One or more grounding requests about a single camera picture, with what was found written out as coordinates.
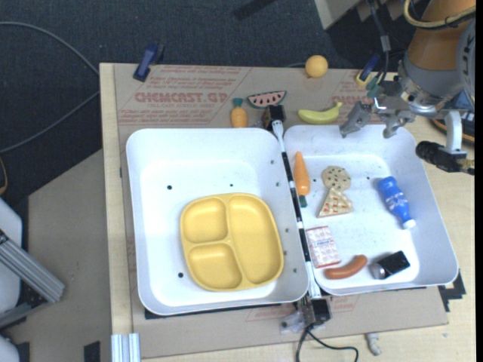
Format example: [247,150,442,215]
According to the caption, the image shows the orange-brown sausage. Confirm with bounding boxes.
[324,254,368,281]

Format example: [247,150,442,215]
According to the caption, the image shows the blue bottle white cap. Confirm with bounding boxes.
[377,176,417,230]

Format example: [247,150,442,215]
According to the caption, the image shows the brown cardboard board red print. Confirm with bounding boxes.
[112,63,450,360]

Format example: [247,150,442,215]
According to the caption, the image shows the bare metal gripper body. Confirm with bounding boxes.
[368,79,445,122]

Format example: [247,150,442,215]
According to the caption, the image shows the yellow-orange ball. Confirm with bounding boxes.
[304,54,329,78]

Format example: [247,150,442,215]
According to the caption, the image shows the pizza slice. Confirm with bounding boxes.
[315,185,355,219]

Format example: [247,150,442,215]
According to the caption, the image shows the black can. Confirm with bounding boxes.
[368,250,411,281]

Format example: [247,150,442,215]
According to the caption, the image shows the black and white thin rod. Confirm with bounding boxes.
[271,120,322,299]

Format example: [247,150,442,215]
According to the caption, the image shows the yellow divided plate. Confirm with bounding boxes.
[179,192,285,292]

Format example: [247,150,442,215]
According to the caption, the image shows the white and red packet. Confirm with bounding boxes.
[305,225,342,269]

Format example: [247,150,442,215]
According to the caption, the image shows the short orange carrot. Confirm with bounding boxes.
[230,97,249,129]

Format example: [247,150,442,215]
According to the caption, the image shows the round chip biscuit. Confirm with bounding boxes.
[321,165,352,189]

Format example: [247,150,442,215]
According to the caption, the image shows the watermelon slice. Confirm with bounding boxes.
[247,90,288,109]

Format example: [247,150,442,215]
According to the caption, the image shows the white plastic tray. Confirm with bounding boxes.
[282,124,460,296]
[125,127,311,315]

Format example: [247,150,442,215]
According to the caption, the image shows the yellow banana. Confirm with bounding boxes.
[297,101,343,125]

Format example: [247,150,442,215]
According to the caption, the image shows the black cylinder on white bracket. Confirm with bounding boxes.
[415,111,475,174]

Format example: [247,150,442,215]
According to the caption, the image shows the long orange carrot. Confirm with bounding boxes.
[293,151,312,207]

